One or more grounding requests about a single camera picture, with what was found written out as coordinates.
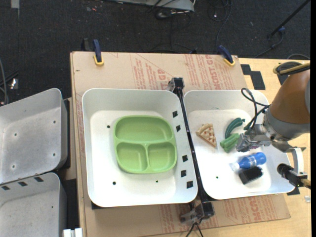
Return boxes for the black box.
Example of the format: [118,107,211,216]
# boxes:
[238,166,264,185]

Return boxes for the white plastic tray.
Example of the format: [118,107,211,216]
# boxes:
[0,172,68,237]
[0,87,69,185]
[183,89,296,200]
[81,87,199,208]

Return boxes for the black block with thin wires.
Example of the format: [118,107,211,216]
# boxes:
[179,200,215,225]
[167,77,186,93]

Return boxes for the green divided plate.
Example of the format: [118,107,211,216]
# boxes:
[113,115,178,175]

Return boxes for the blue plastic bottle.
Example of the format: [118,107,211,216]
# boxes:
[229,152,268,171]

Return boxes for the light green toy vegetable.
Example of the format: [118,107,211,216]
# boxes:
[219,132,240,154]

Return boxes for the toy pizza slice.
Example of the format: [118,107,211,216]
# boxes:
[195,123,218,149]

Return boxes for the brown cardboard board red print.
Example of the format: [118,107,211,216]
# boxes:
[70,51,291,237]

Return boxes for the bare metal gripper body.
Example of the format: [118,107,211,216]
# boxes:
[246,123,275,150]

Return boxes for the dark green toy beans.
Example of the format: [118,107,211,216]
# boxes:
[224,117,246,139]

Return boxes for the thin black rod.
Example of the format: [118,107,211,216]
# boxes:
[175,87,208,205]

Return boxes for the black cylinder on white bracket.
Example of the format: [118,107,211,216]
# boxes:
[276,147,309,188]

